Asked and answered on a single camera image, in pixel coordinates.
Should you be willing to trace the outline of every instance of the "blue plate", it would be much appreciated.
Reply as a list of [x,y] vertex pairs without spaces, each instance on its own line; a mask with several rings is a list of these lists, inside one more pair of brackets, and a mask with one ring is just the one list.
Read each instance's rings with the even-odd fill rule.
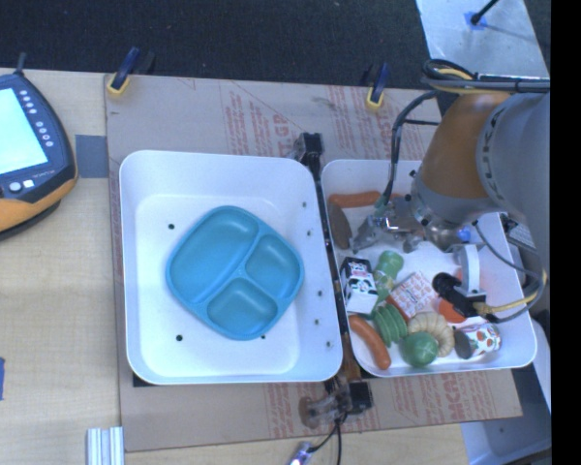
[[282,317],[303,283],[296,251],[259,217],[237,206],[204,215],[168,258],[174,296],[231,339],[265,334]]

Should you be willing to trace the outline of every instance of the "blue clamp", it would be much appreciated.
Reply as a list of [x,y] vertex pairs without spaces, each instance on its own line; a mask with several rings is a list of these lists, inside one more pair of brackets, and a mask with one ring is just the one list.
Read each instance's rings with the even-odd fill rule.
[[368,90],[368,96],[366,97],[366,107],[369,109],[379,109],[383,104],[384,89],[389,79],[389,66],[387,62],[383,62],[379,72],[377,73],[377,78],[373,82],[373,85]]
[[121,95],[123,91],[125,91],[125,88],[127,88],[127,85],[129,84],[129,74],[136,66],[138,59],[139,48],[132,46],[132,49],[129,50],[129,53],[127,53],[125,56],[125,59],[118,68],[118,71],[112,75],[109,82],[107,83],[107,91],[114,95]]

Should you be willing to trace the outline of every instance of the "wooden table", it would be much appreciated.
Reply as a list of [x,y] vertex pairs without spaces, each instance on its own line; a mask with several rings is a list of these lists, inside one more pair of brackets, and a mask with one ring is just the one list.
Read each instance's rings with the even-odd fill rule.
[[[0,69],[0,75],[11,69]],[[76,135],[106,135],[104,75],[25,71]],[[86,430],[120,426],[106,178],[0,242],[0,464],[81,465]],[[127,464],[286,463],[301,439],[126,453]],[[311,465],[336,461],[336,439]],[[342,463],[467,463],[458,424],[343,435]]]

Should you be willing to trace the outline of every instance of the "cardboard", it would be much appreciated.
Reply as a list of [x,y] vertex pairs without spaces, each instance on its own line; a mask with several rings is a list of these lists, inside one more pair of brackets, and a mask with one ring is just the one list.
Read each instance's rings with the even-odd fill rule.
[[[396,115],[421,92],[385,90],[365,107],[366,88],[182,77],[132,77],[121,96],[106,92],[109,192],[118,335],[119,391],[126,451],[323,435],[299,415],[322,383],[150,386],[126,357],[118,170],[141,149],[288,156],[303,132],[321,133],[322,166],[334,159],[386,159]],[[411,118],[439,121],[435,101]],[[408,124],[402,160],[421,160],[434,128]],[[292,181],[281,181],[281,185]],[[518,417],[510,370],[369,379],[374,406],[343,432]]]

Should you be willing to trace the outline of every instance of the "button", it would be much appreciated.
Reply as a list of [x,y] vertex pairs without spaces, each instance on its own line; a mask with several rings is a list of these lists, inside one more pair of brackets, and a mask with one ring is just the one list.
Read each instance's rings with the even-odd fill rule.
[[23,186],[21,186],[20,182],[16,181],[16,182],[9,183],[9,191],[11,191],[11,193],[19,193],[22,188],[23,188]]

